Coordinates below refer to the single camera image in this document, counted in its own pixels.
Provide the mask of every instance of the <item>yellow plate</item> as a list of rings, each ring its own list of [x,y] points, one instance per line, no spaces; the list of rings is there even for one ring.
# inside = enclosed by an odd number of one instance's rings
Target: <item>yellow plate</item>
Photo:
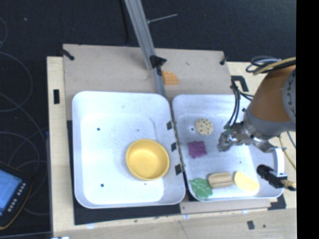
[[[166,149],[158,142],[140,139],[127,149],[126,164],[135,177],[142,180],[156,180],[167,173],[169,156]]]

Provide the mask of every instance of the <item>white surface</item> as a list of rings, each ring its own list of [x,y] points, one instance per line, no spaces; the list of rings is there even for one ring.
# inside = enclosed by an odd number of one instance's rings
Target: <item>white surface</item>
[[[174,98],[172,108],[176,122],[180,149],[185,167],[188,187],[191,194],[200,201],[219,201],[249,198],[275,198],[282,194],[283,189],[275,189],[266,180],[260,179],[256,168],[259,164],[274,167],[272,154],[263,153],[252,145],[233,146],[226,152],[217,149],[220,134],[228,122],[234,109],[234,95],[180,95]],[[240,114],[237,122],[243,118],[242,109],[249,104],[241,98]],[[196,132],[195,123],[198,119],[209,119],[213,124],[213,133],[201,135]],[[193,159],[189,155],[187,143],[204,141],[207,155]],[[191,189],[190,180],[207,179],[211,173],[241,171],[252,179],[259,181],[258,192],[247,192],[236,185],[213,189],[213,194],[207,199],[199,199]]]
[[[185,195],[168,101],[157,94],[80,92],[74,99],[73,156],[75,195],[87,208],[112,208],[179,203]],[[154,181],[136,179],[125,156],[142,138],[158,141],[167,150],[170,167]]]

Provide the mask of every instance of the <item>purple cloth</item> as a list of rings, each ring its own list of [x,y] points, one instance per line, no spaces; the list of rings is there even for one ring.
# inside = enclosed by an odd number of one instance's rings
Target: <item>purple cloth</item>
[[[187,143],[189,155],[192,158],[202,157],[207,155],[205,143],[203,141],[193,141]]]

